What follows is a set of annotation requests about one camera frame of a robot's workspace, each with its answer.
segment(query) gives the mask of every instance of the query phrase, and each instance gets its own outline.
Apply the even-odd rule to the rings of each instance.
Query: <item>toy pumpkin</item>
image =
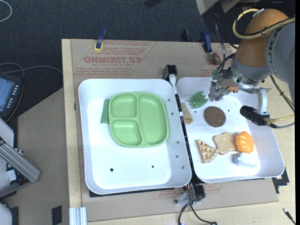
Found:
[[[254,151],[253,138],[248,132],[245,131],[236,135],[235,145],[240,152],[251,153]]]

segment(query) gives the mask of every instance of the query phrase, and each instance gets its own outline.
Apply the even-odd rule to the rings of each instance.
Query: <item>green plate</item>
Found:
[[[169,135],[164,102],[148,92],[124,92],[108,105],[110,131],[114,140],[126,147],[153,147]]]

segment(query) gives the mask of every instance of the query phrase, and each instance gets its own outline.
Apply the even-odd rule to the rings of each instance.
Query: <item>brown disc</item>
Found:
[[[206,122],[212,127],[220,127],[226,121],[225,113],[218,107],[210,106],[204,111],[204,118]]]

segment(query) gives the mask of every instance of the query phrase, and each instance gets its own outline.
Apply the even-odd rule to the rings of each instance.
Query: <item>white tray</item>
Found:
[[[118,145],[109,124],[100,124],[103,102],[120,92],[151,92],[166,108],[169,136],[151,148]],[[173,88],[162,79],[88,79],[78,89],[85,180],[96,194],[183,187],[191,167]]]
[[[258,126],[240,115],[240,108],[247,105],[253,108],[258,107],[257,94],[249,94],[243,91],[225,95],[223,100],[208,102],[200,108],[193,109],[189,103],[190,97],[199,91],[208,98],[211,78],[185,77],[177,82],[177,90],[181,102],[185,102],[193,116],[193,122],[186,125],[187,138],[191,150],[195,173],[199,179],[207,183],[224,182],[232,180],[259,179],[266,177],[277,177],[284,171],[278,144],[273,131],[267,126]],[[226,122],[221,127],[212,127],[204,119],[204,110],[209,106],[216,106],[223,110],[226,115]],[[215,147],[213,136],[224,132],[231,132],[236,135],[241,131],[249,132],[255,142],[253,156],[257,156],[259,163],[255,168],[245,168],[233,163],[233,156],[236,151],[224,155],[217,155],[209,163],[203,163],[199,150],[196,146],[196,139],[206,142]]]

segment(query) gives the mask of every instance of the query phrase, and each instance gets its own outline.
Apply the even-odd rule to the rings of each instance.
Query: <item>dark floor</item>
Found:
[[[225,42],[238,43],[232,23],[242,11],[237,5],[224,13],[219,3],[200,16],[195,0],[4,0],[12,7],[9,19],[0,22],[0,64],[17,63],[23,68],[52,66],[61,70],[61,39],[96,39],[106,27],[106,39],[180,41],[188,30],[189,40],[198,42],[208,30],[212,42],[219,42],[214,14],[218,14]],[[295,0],[262,0],[257,7],[273,7],[295,14]],[[0,3],[0,20],[9,13]],[[0,71],[17,69],[0,66]],[[24,95],[15,117],[63,86],[53,69],[26,70]]]

